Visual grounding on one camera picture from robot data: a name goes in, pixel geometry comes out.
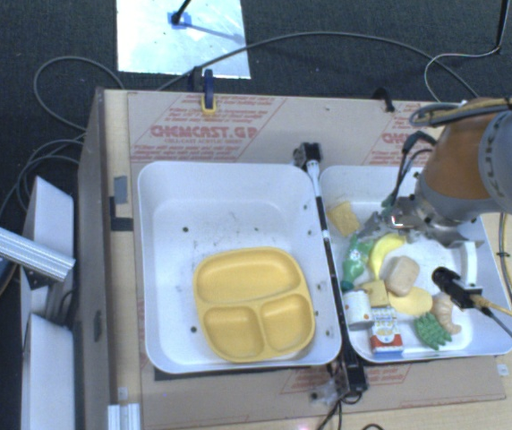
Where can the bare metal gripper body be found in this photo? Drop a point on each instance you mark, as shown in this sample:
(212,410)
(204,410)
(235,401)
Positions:
(421,222)

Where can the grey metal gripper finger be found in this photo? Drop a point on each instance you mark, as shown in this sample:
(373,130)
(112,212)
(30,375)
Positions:
(413,238)
(374,226)

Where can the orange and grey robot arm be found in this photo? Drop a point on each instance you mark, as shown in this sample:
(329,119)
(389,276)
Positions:
(471,159)

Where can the yellow banana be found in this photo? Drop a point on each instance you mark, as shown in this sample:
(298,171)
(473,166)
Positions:
(383,251)

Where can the green bottle with flower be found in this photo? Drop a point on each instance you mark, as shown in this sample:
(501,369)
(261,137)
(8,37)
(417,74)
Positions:
(353,260)

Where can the beige bread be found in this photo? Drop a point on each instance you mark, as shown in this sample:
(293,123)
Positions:
(402,276)

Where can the thin black and white rod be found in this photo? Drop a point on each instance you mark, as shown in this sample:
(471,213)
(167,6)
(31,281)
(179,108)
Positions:
(324,231)

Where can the yellow round crisp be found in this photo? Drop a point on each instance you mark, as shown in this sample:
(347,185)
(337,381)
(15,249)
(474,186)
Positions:
(415,303)

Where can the small yellow square biscuit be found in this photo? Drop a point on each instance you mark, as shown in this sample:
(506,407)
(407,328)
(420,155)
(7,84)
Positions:
(378,294)

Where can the tan croissant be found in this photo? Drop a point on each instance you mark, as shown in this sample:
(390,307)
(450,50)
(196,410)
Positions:
(446,314)

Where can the white can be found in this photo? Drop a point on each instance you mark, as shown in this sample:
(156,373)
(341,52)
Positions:
(356,309)

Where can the green lettuce leaf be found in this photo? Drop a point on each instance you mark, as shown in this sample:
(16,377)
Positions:
(430,332)

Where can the red and white carton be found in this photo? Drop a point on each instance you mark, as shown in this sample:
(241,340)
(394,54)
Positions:
(386,334)

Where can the white plastic tray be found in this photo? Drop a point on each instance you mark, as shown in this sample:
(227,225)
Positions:
(484,329)
(229,204)

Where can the yellow divided plate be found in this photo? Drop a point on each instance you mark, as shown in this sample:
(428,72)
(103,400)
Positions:
(247,280)

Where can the brown cardboard board red print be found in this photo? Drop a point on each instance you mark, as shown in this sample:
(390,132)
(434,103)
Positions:
(256,128)

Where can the black cylinder on white bracket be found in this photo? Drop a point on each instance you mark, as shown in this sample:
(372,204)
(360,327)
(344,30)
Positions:
(455,287)

